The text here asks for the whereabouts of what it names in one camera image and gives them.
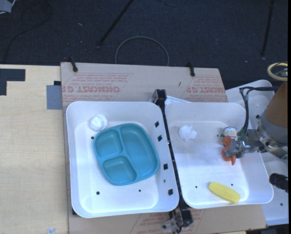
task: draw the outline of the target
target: white cotton ball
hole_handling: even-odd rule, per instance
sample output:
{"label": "white cotton ball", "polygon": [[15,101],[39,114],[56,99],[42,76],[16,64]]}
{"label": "white cotton ball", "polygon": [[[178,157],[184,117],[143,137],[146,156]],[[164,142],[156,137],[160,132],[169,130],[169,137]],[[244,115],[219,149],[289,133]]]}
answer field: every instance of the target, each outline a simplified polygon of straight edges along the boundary
{"label": "white cotton ball", "polygon": [[104,115],[97,114],[90,120],[90,127],[94,131],[102,131],[107,127],[107,118]]}
{"label": "white cotton ball", "polygon": [[184,125],[179,128],[178,134],[184,142],[189,141],[190,139],[196,139],[197,132],[194,131],[193,126]]}

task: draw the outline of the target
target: black clip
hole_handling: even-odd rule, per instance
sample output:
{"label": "black clip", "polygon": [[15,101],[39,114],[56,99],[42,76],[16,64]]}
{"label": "black clip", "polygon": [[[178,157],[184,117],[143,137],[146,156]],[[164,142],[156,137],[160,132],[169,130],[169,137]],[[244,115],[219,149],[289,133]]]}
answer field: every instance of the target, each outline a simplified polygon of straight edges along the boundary
{"label": "black clip", "polygon": [[188,68],[190,68],[190,71],[191,71],[190,75],[192,77],[194,77],[195,76],[195,73],[194,73],[194,68],[193,68],[192,64],[190,62],[188,62],[188,64],[186,64],[185,66],[188,67]]}
{"label": "black clip", "polygon": [[72,63],[73,71],[74,71],[74,72],[77,72],[77,71],[78,71],[78,68],[76,67],[76,64],[75,64],[75,62],[74,62],[74,58],[73,58],[73,57],[69,57],[69,58],[68,58],[68,61]]}

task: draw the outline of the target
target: orange object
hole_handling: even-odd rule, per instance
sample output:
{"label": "orange object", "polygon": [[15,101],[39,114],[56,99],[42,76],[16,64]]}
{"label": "orange object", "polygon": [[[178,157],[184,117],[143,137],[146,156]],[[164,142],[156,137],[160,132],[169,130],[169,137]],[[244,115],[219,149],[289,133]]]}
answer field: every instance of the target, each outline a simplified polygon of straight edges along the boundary
{"label": "orange object", "polygon": [[231,144],[231,142],[232,142],[232,138],[230,136],[223,137],[222,143],[225,146],[225,148],[222,149],[221,153],[222,153],[222,157],[225,161],[231,161],[232,165],[234,165],[235,161],[236,161],[236,155],[232,155],[231,157],[226,157],[224,155],[224,151],[229,149],[229,145]]}

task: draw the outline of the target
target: blue divided plate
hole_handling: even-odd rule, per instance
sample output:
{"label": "blue divided plate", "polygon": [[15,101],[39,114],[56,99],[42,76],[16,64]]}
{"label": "blue divided plate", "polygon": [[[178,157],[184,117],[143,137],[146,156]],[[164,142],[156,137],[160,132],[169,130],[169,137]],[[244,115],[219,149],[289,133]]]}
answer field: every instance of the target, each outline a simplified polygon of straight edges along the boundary
{"label": "blue divided plate", "polygon": [[114,185],[129,185],[147,179],[159,168],[156,149],[137,124],[127,123],[98,133],[93,141],[99,165]]}

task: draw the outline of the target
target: gray cable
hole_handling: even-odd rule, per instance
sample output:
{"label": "gray cable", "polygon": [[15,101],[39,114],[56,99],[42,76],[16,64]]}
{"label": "gray cable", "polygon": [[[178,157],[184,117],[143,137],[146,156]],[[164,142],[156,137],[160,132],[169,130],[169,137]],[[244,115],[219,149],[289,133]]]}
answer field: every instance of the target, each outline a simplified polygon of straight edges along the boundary
{"label": "gray cable", "polygon": [[149,37],[131,37],[131,38],[128,38],[128,39],[126,39],[125,41],[123,41],[123,42],[119,45],[119,47],[117,48],[117,50],[116,50],[116,53],[115,53],[115,64],[117,64],[117,55],[118,55],[119,49],[122,47],[122,45],[123,45],[124,43],[126,43],[126,42],[128,42],[128,41],[130,41],[130,40],[133,40],[133,39],[147,39],[147,40],[151,40],[151,41],[157,43],[157,44],[158,44],[160,47],[162,47],[163,50],[165,51],[166,56],[167,56],[167,66],[169,66],[169,55],[168,55],[168,52],[167,52],[167,50],[165,49],[165,47],[164,47],[160,42],[158,42],[158,41],[156,41],[156,40],[154,40],[154,39],[152,39],[152,38],[149,38]]}

